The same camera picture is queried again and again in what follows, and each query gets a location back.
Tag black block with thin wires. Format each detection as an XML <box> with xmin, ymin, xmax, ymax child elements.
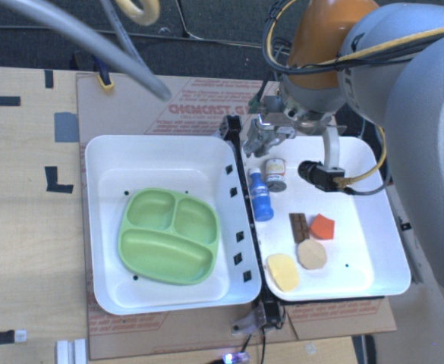
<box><xmin>262</xmin><ymin>299</ymin><xmax>284</xmax><ymax>328</ymax></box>

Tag yellow oval slice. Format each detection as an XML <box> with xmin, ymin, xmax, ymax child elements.
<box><xmin>266</xmin><ymin>253</ymin><xmax>300</xmax><ymax>293</ymax></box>

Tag brown cardboard board red print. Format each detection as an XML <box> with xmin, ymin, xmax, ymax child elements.
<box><xmin>76</xmin><ymin>72</ymin><xmax>398</xmax><ymax>361</ymax></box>

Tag blue plastic bottle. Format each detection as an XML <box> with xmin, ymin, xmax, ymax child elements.
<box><xmin>247</xmin><ymin>167</ymin><xmax>275</xmax><ymax>222</ymax></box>

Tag small white and yellow can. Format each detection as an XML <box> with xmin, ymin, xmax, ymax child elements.
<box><xmin>264</xmin><ymin>158</ymin><xmax>288</xmax><ymax>193</ymax></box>

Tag brown chocolate bar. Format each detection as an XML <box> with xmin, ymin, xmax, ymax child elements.
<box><xmin>288</xmin><ymin>212</ymin><xmax>311</xmax><ymax>244</ymax></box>

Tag black cylinder on white bracket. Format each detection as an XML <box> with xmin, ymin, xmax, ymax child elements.
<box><xmin>297</xmin><ymin>126</ymin><xmax>347</xmax><ymax>193</ymax></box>

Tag tan round biscuit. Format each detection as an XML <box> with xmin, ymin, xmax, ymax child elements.
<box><xmin>296</xmin><ymin>238</ymin><xmax>328</xmax><ymax>271</ymax></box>

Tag orange wedge block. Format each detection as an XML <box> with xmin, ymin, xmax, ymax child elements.
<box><xmin>308</xmin><ymin>213</ymin><xmax>336</xmax><ymax>241</ymax></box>

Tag green divided plate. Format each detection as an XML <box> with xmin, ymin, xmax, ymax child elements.
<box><xmin>117</xmin><ymin>187</ymin><xmax>222</xmax><ymax>287</ymax></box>

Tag white plastic tray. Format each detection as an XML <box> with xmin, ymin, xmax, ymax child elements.
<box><xmin>240</xmin><ymin>134</ymin><xmax>412</xmax><ymax>303</ymax></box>
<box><xmin>84</xmin><ymin>133</ymin><xmax>263</xmax><ymax>316</ymax></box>

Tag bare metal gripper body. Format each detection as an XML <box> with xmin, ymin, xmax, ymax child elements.
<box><xmin>257</xmin><ymin>96</ymin><xmax>337</xmax><ymax>139</ymax></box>

